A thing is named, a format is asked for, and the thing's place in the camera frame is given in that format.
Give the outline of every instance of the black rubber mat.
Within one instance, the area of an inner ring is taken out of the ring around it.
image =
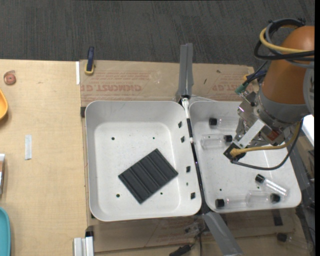
[[[178,172],[155,149],[118,177],[141,204],[177,175]]]

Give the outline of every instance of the cardboard sheet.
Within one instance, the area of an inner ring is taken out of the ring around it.
[[[179,63],[95,60],[94,73],[84,72],[81,60],[81,106],[93,101],[175,101],[179,85]],[[192,65],[192,95],[216,101],[240,101],[235,89],[252,67],[229,64]],[[248,91],[254,89],[251,84]]]

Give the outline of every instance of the teal bowl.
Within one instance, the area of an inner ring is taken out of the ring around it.
[[[0,256],[10,256],[11,231],[7,212],[0,207]]]

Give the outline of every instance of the yellow cable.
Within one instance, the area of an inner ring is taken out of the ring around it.
[[[275,44],[269,43],[264,37],[264,34],[265,34],[266,30],[267,30],[267,28],[265,27],[261,31],[260,36],[259,36],[260,41],[264,46],[266,46],[266,47],[268,47],[270,49],[276,50],[276,51],[287,52],[287,53],[292,53],[292,54],[307,52],[306,50],[286,48],[286,47],[281,47],[281,46],[277,46]]]
[[[232,149],[230,151],[230,155],[235,158],[237,155],[240,155],[242,153],[246,153],[246,152],[249,152],[249,151],[283,149],[283,148],[287,147],[288,145],[290,145],[296,139],[296,137],[298,135],[298,132],[299,132],[300,123],[301,122],[298,122],[297,126],[295,127],[295,130],[294,130],[292,138],[285,144],[278,145],[278,146],[256,146],[256,147],[249,147],[249,148],[243,148],[243,149],[234,148],[234,149]]]

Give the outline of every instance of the gray carpet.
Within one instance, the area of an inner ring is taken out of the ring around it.
[[[194,63],[248,65],[268,20],[305,18],[315,0],[0,0],[0,59],[178,63],[193,43]]]

